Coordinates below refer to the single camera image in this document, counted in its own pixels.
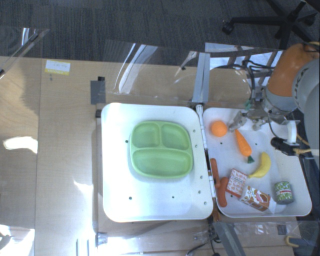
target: green can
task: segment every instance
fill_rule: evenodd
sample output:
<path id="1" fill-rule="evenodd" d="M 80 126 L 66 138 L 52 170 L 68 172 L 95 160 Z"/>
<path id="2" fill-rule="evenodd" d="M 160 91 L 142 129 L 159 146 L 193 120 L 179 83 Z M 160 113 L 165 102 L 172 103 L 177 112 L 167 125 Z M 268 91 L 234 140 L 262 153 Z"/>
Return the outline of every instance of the green can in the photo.
<path id="1" fill-rule="evenodd" d="M 279 205 L 287 205 L 294 201 L 291 186 L 288 181 L 281 181 L 274 184 L 276 202 Z"/>

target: office chair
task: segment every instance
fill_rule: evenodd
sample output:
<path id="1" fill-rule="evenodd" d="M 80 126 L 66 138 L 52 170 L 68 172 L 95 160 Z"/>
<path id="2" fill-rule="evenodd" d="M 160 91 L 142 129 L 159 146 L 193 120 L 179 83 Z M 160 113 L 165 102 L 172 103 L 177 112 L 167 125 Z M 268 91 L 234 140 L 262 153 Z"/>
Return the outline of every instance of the office chair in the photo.
<path id="1" fill-rule="evenodd" d="M 305 42 L 314 41 L 312 36 L 309 35 L 305 29 L 299 24 L 299 22 L 304 22 L 306 25 L 311 26 L 315 22 L 316 11 L 307 11 L 300 13 L 302 8 L 306 5 L 306 2 L 301 0 L 299 5 L 291 11 L 288 12 L 279 5 L 275 0 L 266 0 L 272 9 L 276 12 L 278 16 L 269 17 L 233 17 L 229 22 L 225 23 L 222 31 L 229 35 L 235 28 L 235 23 L 240 24 L 256 24 L 256 25 L 268 25 L 268 26 L 279 26 L 279 30 L 275 34 L 276 39 L 280 39 L 279 49 L 286 49 L 290 32 L 293 31 L 297 36 L 299 36 Z M 307 0 L 310 4 L 320 11 L 319 3 L 320 0 Z"/>

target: wooden table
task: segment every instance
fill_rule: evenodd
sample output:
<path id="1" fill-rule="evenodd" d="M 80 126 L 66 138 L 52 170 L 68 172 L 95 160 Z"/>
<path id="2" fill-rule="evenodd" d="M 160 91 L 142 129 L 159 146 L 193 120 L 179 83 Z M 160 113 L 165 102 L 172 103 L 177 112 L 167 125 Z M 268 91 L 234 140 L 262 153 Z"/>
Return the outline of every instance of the wooden table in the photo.
<path id="1" fill-rule="evenodd" d="M 30 136 L 38 140 L 38 153 L 28 149 L 0 148 L 0 223 L 35 229 L 36 256 L 75 256 L 83 241 L 94 232 L 107 232 L 108 243 L 99 252 L 113 246 L 126 252 L 158 252 L 156 255 L 182 256 L 201 243 L 207 230 L 206 220 L 115 223 L 102 208 L 98 177 L 96 105 L 90 100 L 90 81 L 105 77 L 106 88 L 117 83 L 121 63 L 69 61 L 69 75 L 45 72 L 46 59 L 23 58 L 0 80 L 0 139 Z M 179 99 L 193 93 L 195 68 L 188 68 L 175 88 Z M 117 96 L 107 93 L 108 102 L 167 104 L 183 102 L 176 98 L 151 97 L 155 81 L 171 85 L 177 66 L 141 65 L 135 80 L 137 92 L 150 97 Z M 161 87 L 157 93 L 166 95 Z M 230 219 L 226 222 L 291 222 L 295 218 Z M 248 256 L 294 255 L 276 233 L 239 239 Z M 217 252 L 226 255 L 221 244 Z M 210 246 L 197 255 L 211 255 Z"/>

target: gray carpet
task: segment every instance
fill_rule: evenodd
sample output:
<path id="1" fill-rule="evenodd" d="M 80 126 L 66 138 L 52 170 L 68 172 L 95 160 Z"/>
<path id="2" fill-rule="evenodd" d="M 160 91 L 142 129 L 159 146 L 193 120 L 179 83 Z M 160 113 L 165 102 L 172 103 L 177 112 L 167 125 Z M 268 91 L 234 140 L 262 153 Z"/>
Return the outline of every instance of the gray carpet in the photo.
<path id="1" fill-rule="evenodd" d="M 299 0 L 279 0 L 292 10 Z M 43 57 L 104 60 L 106 40 L 203 51 L 205 42 L 278 48 L 276 27 L 223 23 L 236 16 L 273 16 L 265 0 L 2 0 L 0 26 L 48 28 Z M 303 27 L 319 38 L 315 24 Z M 291 35 L 289 45 L 301 40 Z"/>

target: green plate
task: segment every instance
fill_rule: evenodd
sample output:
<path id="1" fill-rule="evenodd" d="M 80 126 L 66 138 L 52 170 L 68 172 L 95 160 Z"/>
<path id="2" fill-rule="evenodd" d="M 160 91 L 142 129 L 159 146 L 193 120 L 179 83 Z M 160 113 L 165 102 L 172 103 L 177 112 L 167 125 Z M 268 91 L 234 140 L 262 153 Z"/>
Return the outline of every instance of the green plate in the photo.
<path id="1" fill-rule="evenodd" d="M 159 179 L 181 178 L 194 164 L 186 129 L 165 121 L 144 121 L 133 128 L 130 157 L 137 173 Z"/>

